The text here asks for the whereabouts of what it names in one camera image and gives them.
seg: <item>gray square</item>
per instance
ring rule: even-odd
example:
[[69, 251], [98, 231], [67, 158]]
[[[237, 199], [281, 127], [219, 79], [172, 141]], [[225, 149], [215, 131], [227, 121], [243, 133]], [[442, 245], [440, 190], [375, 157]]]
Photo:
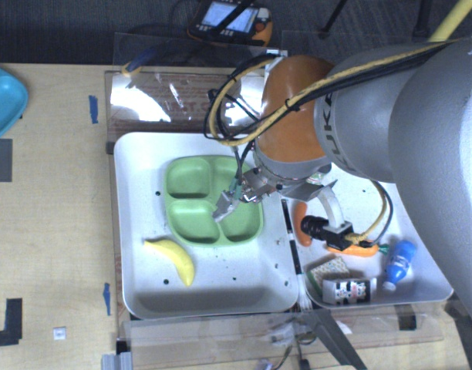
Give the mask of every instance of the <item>gray square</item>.
[[12, 182], [13, 140], [0, 139], [0, 182]]

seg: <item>banana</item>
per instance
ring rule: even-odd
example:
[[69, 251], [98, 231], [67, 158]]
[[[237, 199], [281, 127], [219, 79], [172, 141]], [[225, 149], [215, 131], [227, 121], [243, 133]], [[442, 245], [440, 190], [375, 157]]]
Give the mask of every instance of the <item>banana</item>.
[[186, 286], [190, 286], [195, 278], [195, 266], [190, 255], [178, 243], [163, 239], [157, 241], [144, 241], [143, 245], [154, 248], [168, 257], [176, 266], [181, 280]]

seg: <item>carrot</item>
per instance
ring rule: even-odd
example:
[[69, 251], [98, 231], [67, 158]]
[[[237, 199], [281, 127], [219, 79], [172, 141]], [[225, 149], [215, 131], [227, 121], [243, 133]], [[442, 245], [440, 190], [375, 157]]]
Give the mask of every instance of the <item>carrot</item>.
[[329, 247], [327, 245], [327, 250], [329, 250], [330, 252], [335, 252], [337, 254], [370, 257], [376, 254], [378, 251], [382, 252], [383, 254], [386, 254], [389, 250], [389, 246], [386, 244], [384, 245], [375, 244], [371, 247], [363, 248], [363, 247], [360, 247], [359, 245], [353, 244], [347, 247], [344, 251], [340, 251], [340, 250], [336, 250], [335, 248]]
[[312, 238], [301, 230], [301, 221], [306, 216], [308, 205], [304, 201], [299, 201], [295, 206], [295, 211], [292, 215], [292, 224], [295, 228], [295, 236], [298, 242], [303, 247], [309, 247], [312, 245]]

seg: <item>wooden table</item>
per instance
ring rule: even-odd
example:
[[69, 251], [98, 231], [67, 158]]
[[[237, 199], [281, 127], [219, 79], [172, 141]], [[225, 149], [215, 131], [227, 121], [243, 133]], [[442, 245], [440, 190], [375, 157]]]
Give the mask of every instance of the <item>wooden table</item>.
[[[110, 157], [105, 151], [104, 73], [113, 67], [0, 67], [29, 91], [23, 119], [3, 136], [13, 139], [13, 178], [0, 183], [0, 330], [6, 299], [21, 298], [23, 331], [18, 345], [0, 347], [0, 369], [97, 369], [102, 355], [115, 352], [118, 335]], [[89, 96], [98, 99], [95, 124]], [[111, 315], [104, 284], [110, 284]], [[66, 339], [55, 340], [53, 329], [60, 327], [66, 328]], [[361, 348], [358, 353], [369, 368], [469, 368], [455, 324], [443, 311], [440, 330], [441, 341]], [[329, 353], [308, 359], [313, 368], [338, 368]], [[295, 368], [294, 359], [282, 366]]]

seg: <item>green divided tray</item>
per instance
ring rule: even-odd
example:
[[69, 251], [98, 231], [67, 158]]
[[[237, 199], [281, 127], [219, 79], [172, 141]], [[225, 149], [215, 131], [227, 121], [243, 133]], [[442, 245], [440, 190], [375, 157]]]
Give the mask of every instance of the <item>green divided tray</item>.
[[[169, 164], [164, 176], [166, 214], [177, 238], [193, 245], [223, 246], [248, 242], [261, 233], [260, 203], [239, 203], [220, 223], [212, 217], [236, 169], [230, 156], [189, 156]], [[249, 169], [244, 163], [243, 172]]]

